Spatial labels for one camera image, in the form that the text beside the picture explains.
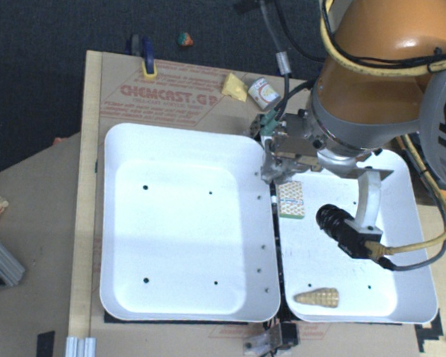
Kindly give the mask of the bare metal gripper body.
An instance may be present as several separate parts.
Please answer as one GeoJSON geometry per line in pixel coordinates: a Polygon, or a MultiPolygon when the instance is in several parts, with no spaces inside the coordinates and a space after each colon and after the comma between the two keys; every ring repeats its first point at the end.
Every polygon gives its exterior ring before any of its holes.
{"type": "Polygon", "coordinates": [[[326,169],[344,176],[370,154],[340,141],[315,119],[287,114],[271,136],[267,167],[287,173],[326,169]]]}

